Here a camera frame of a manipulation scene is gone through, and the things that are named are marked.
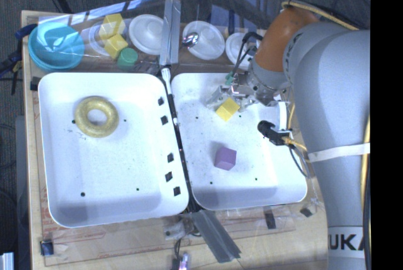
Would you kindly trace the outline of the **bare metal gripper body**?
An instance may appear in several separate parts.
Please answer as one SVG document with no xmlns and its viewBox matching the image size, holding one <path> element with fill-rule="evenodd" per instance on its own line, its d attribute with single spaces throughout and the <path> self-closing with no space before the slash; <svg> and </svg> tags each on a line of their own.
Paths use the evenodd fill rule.
<svg viewBox="0 0 403 270">
<path fill-rule="evenodd" d="M 272 88 L 261 82 L 254 73 L 243 72 L 227 76 L 224 85 L 228 89 L 228 96 L 239 104 L 241 98 L 254 99 L 255 104 L 274 106 L 281 99 L 283 88 Z"/>
</svg>

